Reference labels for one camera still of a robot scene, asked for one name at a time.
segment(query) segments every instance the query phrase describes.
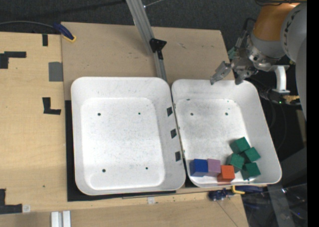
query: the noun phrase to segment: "blue clamp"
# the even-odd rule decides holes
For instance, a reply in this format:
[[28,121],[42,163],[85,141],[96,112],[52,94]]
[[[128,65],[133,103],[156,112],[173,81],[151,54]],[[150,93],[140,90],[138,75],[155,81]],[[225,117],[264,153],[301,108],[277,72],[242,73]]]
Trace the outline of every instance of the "blue clamp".
[[220,201],[220,200],[223,201],[225,198],[229,198],[229,195],[226,188],[223,188],[222,190],[210,191],[208,193],[208,197],[212,201]]
[[63,35],[63,38],[65,38],[66,40],[72,43],[76,40],[76,36],[72,35],[72,33],[62,24],[58,24],[55,22],[53,23],[53,28],[58,30]]

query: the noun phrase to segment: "black tape marking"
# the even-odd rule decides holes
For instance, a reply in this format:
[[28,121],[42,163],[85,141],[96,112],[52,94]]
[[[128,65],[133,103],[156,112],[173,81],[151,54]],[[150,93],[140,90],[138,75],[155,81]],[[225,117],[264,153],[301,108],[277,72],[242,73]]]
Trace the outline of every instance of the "black tape marking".
[[61,110],[53,110],[51,109],[51,98],[43,97],[43,106],[44,106],[44,114],[61,114]]
[[176,135],[177,135],[176,129],[172,129],[172,130],[170,131],[170,136],[171,136],[172,138],[175,138]]
[[42,46],[48,46],[48,35],[47,34],[42,34]]
[[26,52],[4,52],[4,56],[8,58],[26,58]]
[[172,107],[169,107],[167,110],[167,116],[170,116],[173,113]]
[[6,205],[5,189],[0,189],[0,215],[22,213],[22,204]]
[[0,69],[7,69],[9,64],[9,58],[4,54],[0,54]]

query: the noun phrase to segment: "black mount bracket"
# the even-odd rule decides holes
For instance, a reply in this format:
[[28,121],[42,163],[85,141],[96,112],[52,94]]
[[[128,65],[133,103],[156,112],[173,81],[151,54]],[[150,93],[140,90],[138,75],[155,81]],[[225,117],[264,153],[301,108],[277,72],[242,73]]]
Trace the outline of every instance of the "black mount bracket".
[[151,38],[150,40],[150,46],[153,51],[153,53],[157,52],[159,59],[163,60],[163,54],[161,53],[161,50],[165,47],[167,41]]

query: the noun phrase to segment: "cube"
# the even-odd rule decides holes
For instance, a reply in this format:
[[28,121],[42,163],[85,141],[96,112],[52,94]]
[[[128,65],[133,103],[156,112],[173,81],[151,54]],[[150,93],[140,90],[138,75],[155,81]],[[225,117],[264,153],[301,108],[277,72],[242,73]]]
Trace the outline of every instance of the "cube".
[[240,155],[245,158],[245,163],[254,162],[260,158],[259,153],[254,147],[247,149],[246,151],[242,152]]
[[233,165],[235,173],[243,168],[244,162],[245,158],[235,153],[232,153],[226,159],[226,165]]
[[192,177],[203,177],[208,173],[207,160],[194,159],[189,163],[189,171]]
[[208,173],[206,174],[206,176],[217,177],[221,172],[220,160],[207,159],[207,164],[208,164]]
[[245,137],[239,138],[230,144],[230,148],[234,153],[240,154],[241,152],[250,148]]
[[233,165],[221,165],[221,173],[217,176],[220,183],[230,183],[235,178],[235,170]]
[[260,175],[260,170],[256,162],[246,163],[240,172],[244,180]]

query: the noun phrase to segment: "wooden table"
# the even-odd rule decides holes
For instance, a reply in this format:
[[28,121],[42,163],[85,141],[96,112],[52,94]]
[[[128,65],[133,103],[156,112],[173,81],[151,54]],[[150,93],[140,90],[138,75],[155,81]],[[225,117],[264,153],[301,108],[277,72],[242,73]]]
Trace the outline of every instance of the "wooden table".
[[[148,205],[145,197],[67,202],[64,101],[70,99],[71,82],[84,75],[156,74],[154,61],[144,52],[134,26],[63,24],[77,36],[76,42],[65,41],[60,35],[48,35],[48,46],[43,46],[41,34],[0,32],[0,53],[27,52],[26,58],[9,58],[8,69],[0,69],[0,188],[6,188],[6,205],[22,203],[31,208],[29,214],[0,216],[0,226],[1,223],[10,226],[19,219],[25,219],[25,224],[28,219],[36,222],[35,219],[46,218],[51,211],[62,210],[72,211],[74,226],[82,226],[80,222],[91,219],[86,215],[95,214],[103,215],[104,220],[109,216],[114,223],[116,212],[122,225],[125,217],[134,216],[138,226],[143,226],[143,220],[136,214],[145,210],[150,211],[150,215],[144,214],[143,217],[146,221],[150,219],[154,225],[158,223],[157,226],[165,223],[177,226],[174,223],[178,219],[180,223],[188,223],[186,215],[186,218],[183,217],[183,213],[188,215],[188,211],[193,212],[194,221],[200,217],[201,221],[211,223],[212,218],[218,218],[225,222],[225,226],[232,226],[226,224],[229,220],[238,226],[248,226],[240,196],[223,202],[225,205],[221,207],[208,200],[206,191],[212,189],[181,188],[176,194],[155,197],[155,205]],[[170,85],[180,78],[209,79],[217,65],[227,60],[220,31],[153,30],[157,38],[168,42],[163,55]],[[62,61],[64,82],[49,81],[49,63]],[[61,114],[44,114],[43,97],[50,97],[51,108],[61,109]],[[175,211],[179,218],[172,216],[171,212]],[[128,213],[124,217],[120,212]]]

